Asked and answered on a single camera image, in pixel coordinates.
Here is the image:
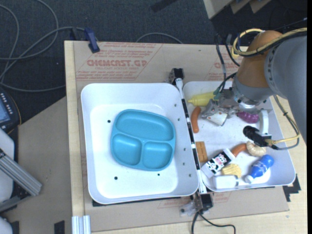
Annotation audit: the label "brown cardboard board red print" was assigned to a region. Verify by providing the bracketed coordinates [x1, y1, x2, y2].
[73, 41, 290, 225]

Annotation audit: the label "white rectangular packet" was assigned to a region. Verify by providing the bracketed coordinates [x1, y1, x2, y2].
[213, 175, 240, 190]

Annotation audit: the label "cow print milk carton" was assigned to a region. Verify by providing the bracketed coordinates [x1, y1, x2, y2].
[200, 148, 236, 179]

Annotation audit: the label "black cylinder on white bracket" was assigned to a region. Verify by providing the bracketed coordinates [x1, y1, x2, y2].
[242, 109, 273, 147]

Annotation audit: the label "white plastic tray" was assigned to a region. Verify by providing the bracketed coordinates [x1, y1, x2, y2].
[182, 81, 297, 193]
[80, 82, 200, 205]

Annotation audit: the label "white and orange pizza slice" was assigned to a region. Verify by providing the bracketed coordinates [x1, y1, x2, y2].
[206, 112, 229, 127]

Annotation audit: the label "blue and white bottle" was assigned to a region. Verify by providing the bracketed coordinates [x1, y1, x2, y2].
[244, 154, 275, 184]

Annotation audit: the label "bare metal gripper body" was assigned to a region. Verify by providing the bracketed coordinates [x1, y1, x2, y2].
[214, 88, 263, 113]

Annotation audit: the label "thin black and white rod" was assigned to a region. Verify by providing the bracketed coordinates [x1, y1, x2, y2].
[175, 78, 207, 194]

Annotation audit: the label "cream croissant bread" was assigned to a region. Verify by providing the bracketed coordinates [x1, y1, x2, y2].
[246, 140, 267, 157]

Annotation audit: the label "blue divided plate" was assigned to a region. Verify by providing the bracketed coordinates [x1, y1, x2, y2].
[110, 109, 176, 172]

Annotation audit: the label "long orange sausage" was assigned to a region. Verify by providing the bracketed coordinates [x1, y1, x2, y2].
[190, 106, 202, 134]

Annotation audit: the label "short orange sausage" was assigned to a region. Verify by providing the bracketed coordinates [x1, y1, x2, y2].
[230, 143, 248, 157]

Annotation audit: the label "orange square biscuit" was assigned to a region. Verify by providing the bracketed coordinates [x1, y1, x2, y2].
[195, 141, 208, 163]

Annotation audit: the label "black block with thin wires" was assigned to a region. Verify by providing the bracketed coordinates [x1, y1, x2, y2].
[190, 193, 215, 215]
[168, 68, 185, 85]

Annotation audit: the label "purple grapes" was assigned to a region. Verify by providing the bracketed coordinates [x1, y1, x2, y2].
[236, 111, 260, 124]

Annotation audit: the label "yellow squeeze bottle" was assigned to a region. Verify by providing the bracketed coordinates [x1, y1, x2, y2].
[187, 91, 216, 107]

